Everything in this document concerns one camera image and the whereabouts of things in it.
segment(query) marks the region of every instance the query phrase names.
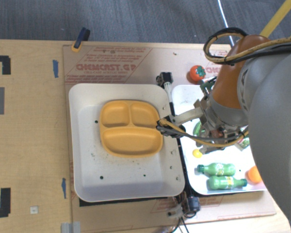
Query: white square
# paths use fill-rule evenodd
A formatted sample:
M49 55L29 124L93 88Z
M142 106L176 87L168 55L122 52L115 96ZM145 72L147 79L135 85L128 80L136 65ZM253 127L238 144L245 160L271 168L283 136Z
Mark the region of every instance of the white square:
M39 213L39 206L31 206L30 207L30 214L38 214Z

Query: white tray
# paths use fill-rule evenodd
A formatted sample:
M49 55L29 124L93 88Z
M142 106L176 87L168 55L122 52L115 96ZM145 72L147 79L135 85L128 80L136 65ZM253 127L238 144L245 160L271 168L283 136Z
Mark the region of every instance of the white tray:
M193 109L193 104L197 99L203 98L203 93L198 85L178 85L172 90L172 98L174 102L175 113L176 115L179 115L183 112ZM193 134L193 129L198 122L198 119L194 119L184 123L183 126L185 127L186 132ZM195 170L199 164L208 165L213 162L221 162L226 164L233 163L236 167L236 173L234 177L236 179L245 179L246 172L251 167L255 166L250 146L244 150L239 150L237 147L231 146L225 148L224 150L218 150L204 154L201 158L196 158L193 156L193 150L197 149L195 142L188 137L182 137L180 141L183 149L183 155L190 185L199 194L215 195L266 190L263 182L253 184L250 183L249 180L248 185L243 188L235 188L232 190L208 190L206 181L209 176L202 173L197 173Z
M172 197L184 189L177 141L164 137L162 149L144 158L107 153L99 136L100 110L111 100L149 102L160 118L169 115L166 92L152 84L77 84L69 91L74 187L87 202Z

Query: orange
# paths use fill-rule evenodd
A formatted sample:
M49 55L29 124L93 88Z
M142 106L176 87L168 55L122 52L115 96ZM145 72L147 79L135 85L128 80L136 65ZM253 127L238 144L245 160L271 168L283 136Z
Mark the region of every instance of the orange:
M262 178L260 176L260 173L258 171L257 166L253 166L252 168L249 169L249 171L248 171L248 178L253 183L260 183L262 181Z

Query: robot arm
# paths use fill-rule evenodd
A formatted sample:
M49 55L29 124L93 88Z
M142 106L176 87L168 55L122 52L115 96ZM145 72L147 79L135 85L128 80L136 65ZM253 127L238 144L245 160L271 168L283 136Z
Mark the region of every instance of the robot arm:
M210 45L227 35L241 39L226 57L212 56ZM228 28L211 36L204 52L210 61L222 64L214 85L214 80L201 85L204 97L195 109L162 118L158 129L192 138L204 154L250 134L264 184L291 222L291 38L271 41ZM200 120L197 136L182 127L194 118Z

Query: gray floor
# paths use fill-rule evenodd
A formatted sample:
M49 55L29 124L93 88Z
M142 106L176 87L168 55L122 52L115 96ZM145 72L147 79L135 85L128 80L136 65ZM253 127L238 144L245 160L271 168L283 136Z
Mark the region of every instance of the gray floor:
M90 41L204 43L227 26L259 34L284 1L0 0L0 39L75 40L86 27ZM291 11L270 38L290 35Z

